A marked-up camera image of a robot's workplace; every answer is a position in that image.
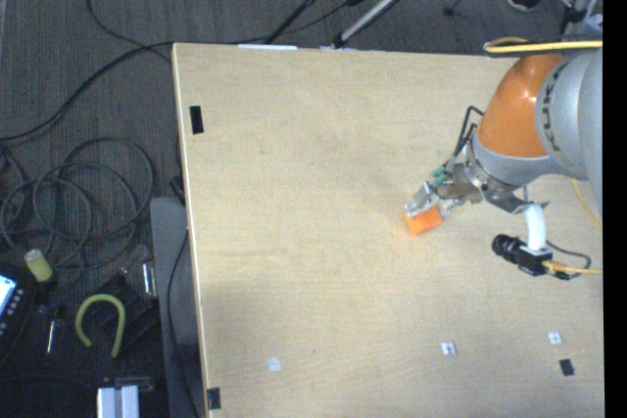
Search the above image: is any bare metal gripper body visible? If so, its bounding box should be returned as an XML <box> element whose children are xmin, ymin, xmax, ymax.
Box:
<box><xmin>432</xmin><ymin>151</ymin><xmax>534</xmax><ymax>214</ymax></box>

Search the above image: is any orange cube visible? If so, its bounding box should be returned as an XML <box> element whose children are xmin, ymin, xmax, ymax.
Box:
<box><xmin>404</xmin><ymin>205</ymin><xmax>445</xmax><ymax>237</ymax></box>

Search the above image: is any pale wood board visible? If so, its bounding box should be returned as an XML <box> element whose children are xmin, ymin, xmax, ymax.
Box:
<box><xmin>170</xmin><ymin>42</ymin><xmax>604</xmax><ymax>418</ymax></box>

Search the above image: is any green bent tube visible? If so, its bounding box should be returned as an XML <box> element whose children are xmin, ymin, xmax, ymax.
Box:
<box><xmin>74</xmin><ymin>293</ymin><xmax>127</xmax><ymax>359</ymax></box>

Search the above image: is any small yellow bottle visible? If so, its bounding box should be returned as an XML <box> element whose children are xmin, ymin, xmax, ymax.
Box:
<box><xmin>24</xmin><ymin>248</ymin><xmax>55</xmax><ymax>283</ymax></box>

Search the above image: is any black cylinder on white bracket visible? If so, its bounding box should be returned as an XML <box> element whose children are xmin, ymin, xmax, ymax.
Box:
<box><xmin>491</xmin><ymin>203</ymin><xmax>555</xmax><ymax>278</ymax></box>

